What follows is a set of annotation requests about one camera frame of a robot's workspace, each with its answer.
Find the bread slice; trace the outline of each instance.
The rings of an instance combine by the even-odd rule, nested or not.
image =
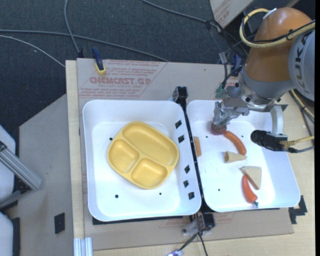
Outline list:
[[[243,166],[240,168],[241,172],[247,176],[252,186],[259,190],[261,186],[262,169],[259,166]]]

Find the sausage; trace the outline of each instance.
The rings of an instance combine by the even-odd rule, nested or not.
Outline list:
[[[255,204],[257,206],[258,205],[258,203],[257,203],[258,197],[251,190],[251,188],[249,186],[247,175],[243,175],[243,177],[242,177],[242,190],[243,190],[243,194],[244,194],[245,200],[248,203]]]
[[[195,146],[196,157],[198,158],[202,155],[199,137],[194,136],[193,142],[194,142],[194,146]]]
[[[233,142],[233,144],[236,146],[236,149],[238,150],[239,154],[245,155],[247,153],[246,147],[243,144],[243,142],[231,131],[227,130],[223,134],[227,139]]]

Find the yellow cable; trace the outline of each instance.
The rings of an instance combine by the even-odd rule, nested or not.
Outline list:
[[[268,13],[269,10],[265,9],[265,8],[258,8],[255,9],[253,11],[251,11],[248,15],[246,15],[243,19],[243,24],[240,26],[240,30],[239,30],[239,35],[241,40],[249,47],[253,47],[253,48],[267,48],[267,47],[271,47],[271,46],[275,46],[275,45],[279,45],[282,44],[288,40],[291,40],[292,38],[306,32],[309,31],[311,29],[314,29],[316,27],[316,22],[312,22],[307,26],[301,27],[300,29],[297,29],[295,32],[289,32],[288,35],[282,39],[279,39],[277,41],[273,41],[273,42],[267,42],[267,43],[254,43],[254,42],[250,42],[246,39],[244,32],[243,32],[243,27],[245,26],[245,24],[248,22],[248,20],[251,18],[251,16],[257,14],[257,13]]]
[[[311,141],[311,140],[314,140],[314,139],[315,139],[315,136],[308,136],[308,137],[305,137],[305,138],[300,138],[300,139],[291,140],[291,141],[282,140],[279,143],[284,145],[284,147],[287,148],[289,146],[293,146],[293,145],[296,145],[296,144],[301,143],[301,142]]]

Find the carrot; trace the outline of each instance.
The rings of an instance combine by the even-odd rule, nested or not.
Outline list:
[[[243,144],[243,142],[231,131],[227,130],[223,134],[227,139],[233,142],[233,144],[236,146],[236,149],[238,150],[239,154],[245,155],[247,153],[246,147]]]
[[[248,203],[255,204],[256,206],[258,203],[256,200],[258,199],[257,195],[251,190],[248,182],[247,175],[243,175],[242,177],[242,190],[244,197]]]

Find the metal bracket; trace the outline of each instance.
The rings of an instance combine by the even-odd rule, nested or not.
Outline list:
[[[284,112],[280,105],[273,105],[270,109],[272,118],[272,132],[274,134],[282,134],[284,132]]]
[[[84,239],[73,239],[73,255],[74,256],[93,256],[94,249],[92,246],[92,237]]]
[[[181,234],[183,236],[194,236],[199,233],[206,227],[204,217],[201,215],[198,218],[195,218],[190,224],[184,225],[181,228]]]
[[[12,171],[14,175],[31,190],[38,190],[40,188],[42,179],[29,168],[27,168],[2,141],[0,141],[0,162],[3,163],[4,166],[6,166],[10,171]],[[0,202],[0,209],[16,201],[22,194],[24,193],[21,191],[12,193],[5,200]]]

